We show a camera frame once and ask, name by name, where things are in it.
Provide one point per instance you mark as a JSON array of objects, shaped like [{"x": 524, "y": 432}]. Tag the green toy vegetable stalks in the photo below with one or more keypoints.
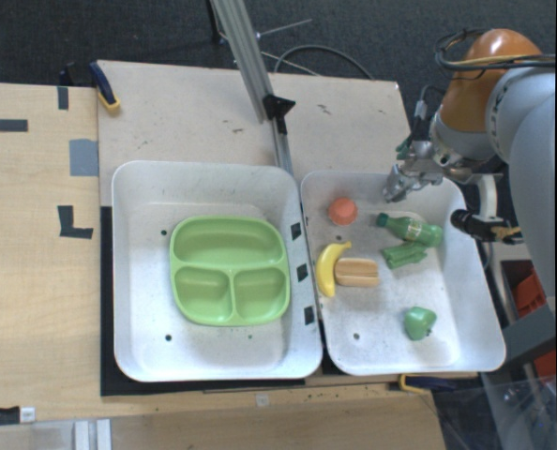
[{"x": 402, "y": 256}]

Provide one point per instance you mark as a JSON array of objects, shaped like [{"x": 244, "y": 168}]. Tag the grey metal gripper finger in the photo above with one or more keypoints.
[
  {"x": 392, "y": 185},
  {"x": 412, "y": 186}
]

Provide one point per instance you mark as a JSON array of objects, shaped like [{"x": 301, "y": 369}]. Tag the green plastic bottle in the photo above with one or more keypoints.
[{"x": 416, "y": 232}]

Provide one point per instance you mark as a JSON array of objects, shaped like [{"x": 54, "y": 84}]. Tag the green toy pepper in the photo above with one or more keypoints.
[{"x": 419, "y": 324}]

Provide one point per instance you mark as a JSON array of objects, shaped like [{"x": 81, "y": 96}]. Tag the black cylinder on white bracket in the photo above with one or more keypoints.
[{"x": 475, "y": 225}]

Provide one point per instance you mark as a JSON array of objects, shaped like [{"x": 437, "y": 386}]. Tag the tan toy bread bun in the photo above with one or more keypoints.
[{"x": 357, "y": 273}]

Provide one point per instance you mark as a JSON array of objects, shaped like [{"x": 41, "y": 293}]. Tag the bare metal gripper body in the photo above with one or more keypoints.
[{"x": 426, "y": 164}]

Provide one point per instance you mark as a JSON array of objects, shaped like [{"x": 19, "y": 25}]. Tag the pale flat board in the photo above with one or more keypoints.
[{"x": 189, "y": 120}]

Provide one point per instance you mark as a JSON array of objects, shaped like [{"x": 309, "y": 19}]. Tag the green divided plate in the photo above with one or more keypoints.
[{"x": 229, "y": 270}]

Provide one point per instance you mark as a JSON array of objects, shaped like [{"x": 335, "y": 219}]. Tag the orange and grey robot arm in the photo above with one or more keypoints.
[{"x": 522, "y": 124}]

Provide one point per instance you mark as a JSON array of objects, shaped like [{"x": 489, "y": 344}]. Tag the yellow banana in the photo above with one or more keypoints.
[{"x": 325, "y": 270}]

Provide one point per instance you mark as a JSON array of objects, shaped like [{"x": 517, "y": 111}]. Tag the white plastic tray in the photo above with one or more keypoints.
[
  {"x": 142, "y": 298},
  {"x": 381, "y": 307}
]

